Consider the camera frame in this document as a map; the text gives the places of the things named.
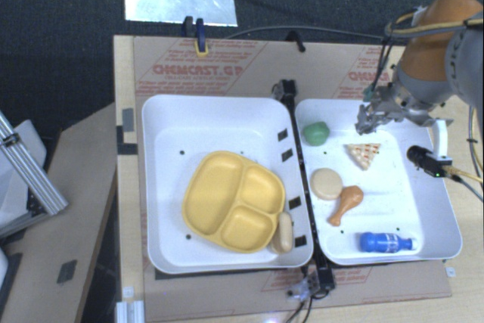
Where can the brown cardboard board red print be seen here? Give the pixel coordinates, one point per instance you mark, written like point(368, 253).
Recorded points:
point(242, 68)

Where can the orange toy chicken drumstick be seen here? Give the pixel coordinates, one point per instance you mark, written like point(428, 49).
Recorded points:
point(349, 198)

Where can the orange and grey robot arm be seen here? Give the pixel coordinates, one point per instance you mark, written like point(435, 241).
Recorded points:
point(435, 45)

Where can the thin black rod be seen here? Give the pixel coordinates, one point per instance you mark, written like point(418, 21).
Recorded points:
point(302, 170)

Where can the blue bottle white cap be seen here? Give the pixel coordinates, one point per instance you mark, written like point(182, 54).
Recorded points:
point(382, 242)

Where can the yellow divided plate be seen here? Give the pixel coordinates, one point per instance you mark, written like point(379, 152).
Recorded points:
point(223, 193)

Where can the toy pizza slice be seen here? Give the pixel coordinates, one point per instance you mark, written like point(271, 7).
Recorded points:
point(363, 154)

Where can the beige bread roll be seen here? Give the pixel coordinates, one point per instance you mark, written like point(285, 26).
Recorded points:
point(284, 234)

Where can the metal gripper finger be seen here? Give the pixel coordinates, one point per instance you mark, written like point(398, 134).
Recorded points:
point(362, 121)
point(376, 122)

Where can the white plastic tray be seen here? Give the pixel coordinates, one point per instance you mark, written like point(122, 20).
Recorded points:
point(211, 125)
point(401, 200)

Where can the green round toy vegetable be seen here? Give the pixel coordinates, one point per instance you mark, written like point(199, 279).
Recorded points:
point(316, 133)

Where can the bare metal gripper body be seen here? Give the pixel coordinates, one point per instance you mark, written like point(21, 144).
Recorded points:
point(397, 106)

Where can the black cylinder on white bracket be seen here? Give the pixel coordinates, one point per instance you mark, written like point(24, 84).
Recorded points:
point(425, 157)

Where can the beige round biscuit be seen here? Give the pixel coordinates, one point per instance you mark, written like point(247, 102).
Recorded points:
point(326, 183)

